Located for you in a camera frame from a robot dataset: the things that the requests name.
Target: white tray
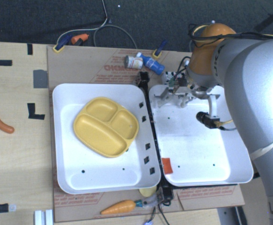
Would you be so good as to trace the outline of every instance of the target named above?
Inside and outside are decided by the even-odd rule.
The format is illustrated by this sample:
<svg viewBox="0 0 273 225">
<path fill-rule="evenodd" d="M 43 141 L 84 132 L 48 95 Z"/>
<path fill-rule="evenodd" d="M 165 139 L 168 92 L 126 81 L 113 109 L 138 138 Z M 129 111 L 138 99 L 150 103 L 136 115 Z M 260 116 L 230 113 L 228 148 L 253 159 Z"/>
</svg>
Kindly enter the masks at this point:
<svg viewBox="0 0 273 225">
<path fill-rule="evenodd" d="M 86 147 L 73 122 L 92 99 L 107 97 L 128 109 L 139 131 L 127 152 L 106 158 Z M 69 194 L 153 187 L 161 174 L 143 92 L 133 85 L 61 84 L 53 90 L 57 179 Z"/>
<path fill-rule="evenodd" d="M 235 131 L 209 129 L 196 119 L 198 112 L 209 112 L 207 100 L 194 99 L 185 108 L 179 107 L 178 97 L 158 108 L 155 96 L 166 85 L 153 86 L 149 91 L 154 125 L 161 158 L 170 158 L 173 173 L 165 177 L 175 186 L 205 186 L 245 183 L 253 176 L 247 149 Z M 224 90 L 220 94 L 217 115 L 221 121 L 230 120 Z"/>
</svg>

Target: blue bottle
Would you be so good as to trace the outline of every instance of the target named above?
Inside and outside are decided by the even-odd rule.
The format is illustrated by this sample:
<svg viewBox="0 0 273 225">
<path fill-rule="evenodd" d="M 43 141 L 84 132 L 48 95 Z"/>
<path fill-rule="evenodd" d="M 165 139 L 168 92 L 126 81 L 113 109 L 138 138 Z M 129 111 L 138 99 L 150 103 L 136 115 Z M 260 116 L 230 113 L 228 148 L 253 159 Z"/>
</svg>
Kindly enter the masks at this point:
<svg viewBox="0 0 273 225">
<path fill-rule="evenodd" d="M 164 65 L 159 64 L 156 60 L 154 60 L 151 57 L 145 57 L 144 55 L 142 55 L 141 52 L 138 52 L 136 56 L 139 58 L 143 58 L 143 63 L 145 67 L 149 68 L 150 70 L 155 72 L 157 75 L 161 75 L 161 73 L 165 69 Z"/>
</svg>

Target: toy carrot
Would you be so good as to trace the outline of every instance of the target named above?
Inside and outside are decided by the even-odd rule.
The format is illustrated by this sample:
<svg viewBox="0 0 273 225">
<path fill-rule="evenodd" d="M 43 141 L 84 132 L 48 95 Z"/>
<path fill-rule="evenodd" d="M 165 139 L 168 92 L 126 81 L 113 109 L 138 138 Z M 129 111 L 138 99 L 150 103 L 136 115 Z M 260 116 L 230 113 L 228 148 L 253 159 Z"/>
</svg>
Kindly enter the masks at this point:
<svg viewBox="0 0 273 225">
<path fill-rule="evenodd" d="M 124 200 L 118 202 L 113 206 L 101 211 L 101 215 L 115 214 L 115 213 L 124 213 L 131 212 L 136 207 L 136 203 L 132 200 Z"/>
</svg>

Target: gray cable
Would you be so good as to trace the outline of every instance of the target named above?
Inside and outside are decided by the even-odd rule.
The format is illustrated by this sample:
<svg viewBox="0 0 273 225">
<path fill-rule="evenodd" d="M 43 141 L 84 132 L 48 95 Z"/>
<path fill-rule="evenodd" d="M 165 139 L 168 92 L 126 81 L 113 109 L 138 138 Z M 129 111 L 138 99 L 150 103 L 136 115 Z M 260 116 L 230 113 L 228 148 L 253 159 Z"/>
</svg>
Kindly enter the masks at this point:
<svg viewBox="0 0 273 225">
<path fill-rule="evenodd" d="M 117 29 L 120 29 L 121 31 L 123 31 L 124 33 L 126 33 L 126 35 L 130 38 L 130 40 L 133 42 L 135 48 L 137 49 L 137 44 L 136 44 L 136 42 L 134 41 L 134 39 L 132 38 L 132 36 L 131 36 L 127 31 L 125 31 L 123 28 L 120 28 L 120 27 L 115 26 L 115 25 L 104 25 L 104 26 L 99 27 L 98 29 L 96 29 L 96 31 L 94 32 L 94 36 L 93 36 L 93 41 L 94 41 L 94 46 L 95 46 L 95 47 L 97 47 L 97 44 L 96 44 L 96 34 L 97 34 L 97 32 L 98 32 L 100 29 L 103 29 L 103 28 L 106 28 L 106 27 L 117 28 Z"/>
</svg>

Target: plastic tray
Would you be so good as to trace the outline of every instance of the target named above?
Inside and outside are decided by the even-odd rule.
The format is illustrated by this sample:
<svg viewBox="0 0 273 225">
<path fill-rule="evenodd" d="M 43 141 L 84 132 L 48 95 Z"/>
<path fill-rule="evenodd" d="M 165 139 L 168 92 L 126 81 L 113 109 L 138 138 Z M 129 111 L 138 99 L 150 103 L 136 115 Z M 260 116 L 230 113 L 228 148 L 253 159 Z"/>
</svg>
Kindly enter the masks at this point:
<svg viewBox="0 0 273 225">
<path fill-rule="evenodd" d="M 102 156 L 123 154 L 135 139 L 139 126 L 136 117 L 120 104 L 106 97 L 90 101 L 77 115 L 76 136 Z"/>
<path fill-rule="evenodd" d="M 149 91 L 161 158 L 168 158 L 173 173 L 166 174 L 169 183 L 178 187 L 246 183 L 253 169 L 247 149 L 237 130 L 209 129 L 196 119 L 198 112 L 209 112 L 207 100 L 194 99 L 185 108 L 178 96 L 171 103 L 158 107 L 158 96 L 166 85 L 153 86 Z M 224 90 L 220 94 L 217 115 L 230 120 Z M 225 125 L 233 128 L 234 124 Z"/>
<path fill-rule="evenodd" d="M 130 111 L 139 131 L 128 151 L 104 157 L 85 146 L 73 124 L 95 98 L 108 98 Z M 61 84 L 53 90 L 57 180 L 69 194 L 150 188 L 160 181 L 160 169 L 143 92 L 134 85 Z"/>
</svg>

